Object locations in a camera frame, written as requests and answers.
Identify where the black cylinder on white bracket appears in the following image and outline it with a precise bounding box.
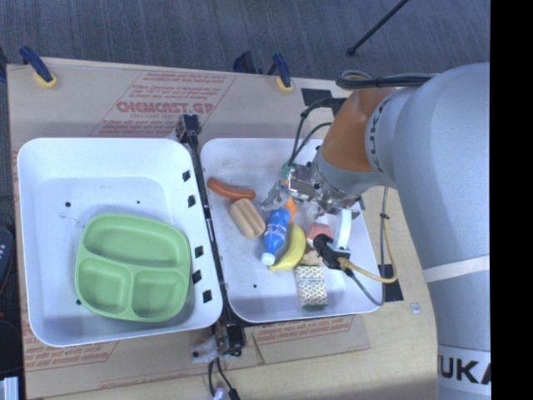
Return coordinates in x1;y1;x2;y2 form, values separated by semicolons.
311;208;355;271

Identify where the yellow banana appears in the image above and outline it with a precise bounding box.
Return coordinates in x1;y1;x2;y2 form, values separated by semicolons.
268;222;308;273

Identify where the white plastic tray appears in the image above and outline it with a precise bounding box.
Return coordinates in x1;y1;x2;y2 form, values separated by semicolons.
199;137;385;324
16;137;224;348

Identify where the tan toy hot dog bun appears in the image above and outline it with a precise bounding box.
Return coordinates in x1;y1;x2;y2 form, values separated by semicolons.
228;197;267;240

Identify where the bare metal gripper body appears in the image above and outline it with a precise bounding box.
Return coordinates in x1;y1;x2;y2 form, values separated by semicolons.
282;162;362;221

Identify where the black tripod leg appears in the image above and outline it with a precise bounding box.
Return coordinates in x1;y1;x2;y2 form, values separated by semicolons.
346;0;439;57

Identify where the pink and white toy food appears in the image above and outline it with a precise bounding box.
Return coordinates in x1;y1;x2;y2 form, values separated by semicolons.
306;222;335;249

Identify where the white carton with orange pattern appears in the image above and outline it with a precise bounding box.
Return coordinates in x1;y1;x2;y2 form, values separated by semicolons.
293;265;330;309

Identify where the blue bottle with white cap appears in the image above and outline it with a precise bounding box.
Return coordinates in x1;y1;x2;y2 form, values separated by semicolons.
260;207;293;267

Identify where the beige biscuit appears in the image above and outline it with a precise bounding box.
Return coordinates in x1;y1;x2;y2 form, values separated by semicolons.
300;249;326;268

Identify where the green divided plate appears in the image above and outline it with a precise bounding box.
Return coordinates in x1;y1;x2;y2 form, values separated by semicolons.
73;212;193;324

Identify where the red-brown toy sausage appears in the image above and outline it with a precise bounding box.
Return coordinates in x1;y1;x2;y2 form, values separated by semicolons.
207;177;257;202

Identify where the brown cardboard board red print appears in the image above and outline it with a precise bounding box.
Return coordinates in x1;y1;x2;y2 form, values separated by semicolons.
6;56;371;395

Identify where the black block with thin wires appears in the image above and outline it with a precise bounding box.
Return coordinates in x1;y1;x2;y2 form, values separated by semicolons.
176;113;202;142
213;322;247;357

